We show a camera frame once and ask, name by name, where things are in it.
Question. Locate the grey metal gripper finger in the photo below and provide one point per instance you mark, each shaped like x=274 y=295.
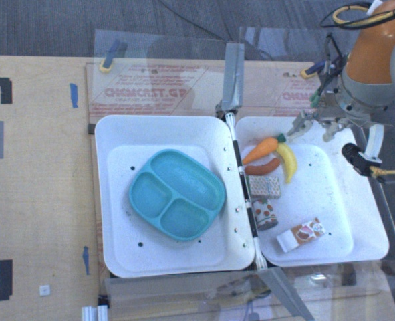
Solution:
x=300 y=123
x=331 y=130

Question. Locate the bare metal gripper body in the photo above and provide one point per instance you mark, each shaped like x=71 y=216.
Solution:
x=337 y=110

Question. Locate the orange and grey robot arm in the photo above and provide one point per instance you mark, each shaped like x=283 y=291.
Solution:
x=371 y=52

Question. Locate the yellow banana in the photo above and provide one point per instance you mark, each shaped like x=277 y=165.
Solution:
x=290 y=160

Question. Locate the orange carrot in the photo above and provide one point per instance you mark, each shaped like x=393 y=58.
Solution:
x=262 y=149

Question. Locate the brown sausage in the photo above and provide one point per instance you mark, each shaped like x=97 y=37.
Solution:
x=262 y=168

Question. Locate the patterned white and orange carton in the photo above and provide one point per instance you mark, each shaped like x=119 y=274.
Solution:
x=264 y=186

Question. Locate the white plastic tray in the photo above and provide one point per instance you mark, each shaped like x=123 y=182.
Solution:
x=183 y=259
x=331 y=206

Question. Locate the thin black and white rod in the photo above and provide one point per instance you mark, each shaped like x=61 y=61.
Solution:
x=242 y=174

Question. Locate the white can with red print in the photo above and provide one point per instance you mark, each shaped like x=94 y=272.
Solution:
x=265 y=214

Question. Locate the white and brown carton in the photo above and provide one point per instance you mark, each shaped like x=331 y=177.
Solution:
x=300 y=235

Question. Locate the teal divided plate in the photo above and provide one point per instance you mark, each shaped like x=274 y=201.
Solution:
x=177 y=194

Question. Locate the brown cardboard board red print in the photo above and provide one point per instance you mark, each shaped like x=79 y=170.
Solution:
x=143 y=94

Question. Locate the small white square tile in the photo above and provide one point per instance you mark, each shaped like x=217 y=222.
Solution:
x=44 y=290

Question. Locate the black cylinder on white bracket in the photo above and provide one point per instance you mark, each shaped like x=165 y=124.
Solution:
x=357 y=157

